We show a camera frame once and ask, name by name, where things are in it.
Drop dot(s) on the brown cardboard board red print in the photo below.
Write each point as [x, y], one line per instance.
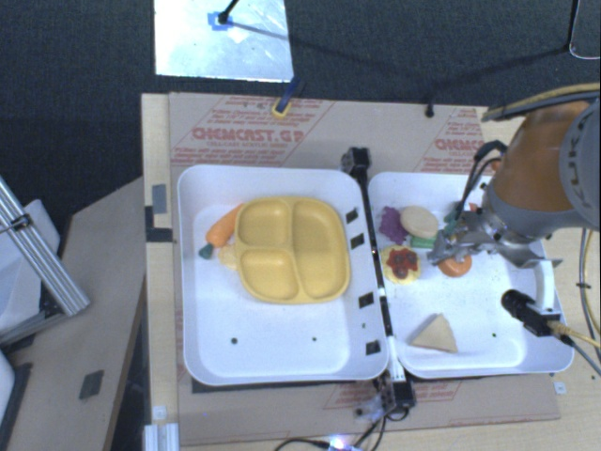
[319, 129]

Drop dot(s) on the tan bread wedge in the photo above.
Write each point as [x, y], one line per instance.
[436, 336]

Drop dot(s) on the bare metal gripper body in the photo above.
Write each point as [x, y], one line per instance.
[479, 235]

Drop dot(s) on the orange round toy food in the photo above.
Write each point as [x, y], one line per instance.
[454, 269]

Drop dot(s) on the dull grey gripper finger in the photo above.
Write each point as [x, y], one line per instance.
[462, 253]
[439, 249]

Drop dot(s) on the orange carrot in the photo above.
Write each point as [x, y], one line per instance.
[223, 228]

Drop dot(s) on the black cylinder on white bracket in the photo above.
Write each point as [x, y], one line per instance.
[519, 306]

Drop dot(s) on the yellow divided plate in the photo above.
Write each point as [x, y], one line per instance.
[291, 252]

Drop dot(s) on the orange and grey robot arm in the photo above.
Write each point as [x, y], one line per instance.
[535, 167]

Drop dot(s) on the white plastic tray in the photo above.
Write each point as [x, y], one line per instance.
[474, 308]
[282, 341]

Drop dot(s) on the yellow and red pizza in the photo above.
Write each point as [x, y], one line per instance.
[400, 263]

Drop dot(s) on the green toy food piece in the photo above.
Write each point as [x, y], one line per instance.
[421, 242]

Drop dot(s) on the purple grapes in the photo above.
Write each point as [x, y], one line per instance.
[390, 226]

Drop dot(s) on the pale yellow toy food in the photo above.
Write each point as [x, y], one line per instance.
[227, 257]

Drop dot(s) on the thin black and white rod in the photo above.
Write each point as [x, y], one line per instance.
[375, 261]

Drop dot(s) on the beige round biscuit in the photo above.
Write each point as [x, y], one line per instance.
[419, 221]

